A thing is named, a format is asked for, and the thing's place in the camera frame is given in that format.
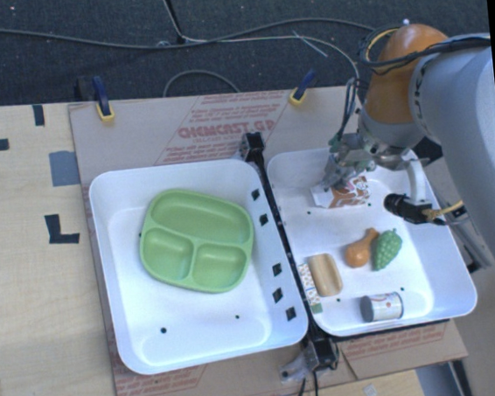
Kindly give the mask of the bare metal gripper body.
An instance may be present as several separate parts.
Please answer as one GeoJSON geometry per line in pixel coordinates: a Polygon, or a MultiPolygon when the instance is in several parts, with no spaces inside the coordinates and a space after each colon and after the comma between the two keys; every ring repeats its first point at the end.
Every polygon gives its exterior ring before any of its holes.
{"type": "Polygon", "coordinates": [[[389,145],[367,133],[336,134],[329,141],[332,173],[341,177],[355,177],[377,166],[387,170],[401,170],[406,166],[403,148],[389,145]]]}

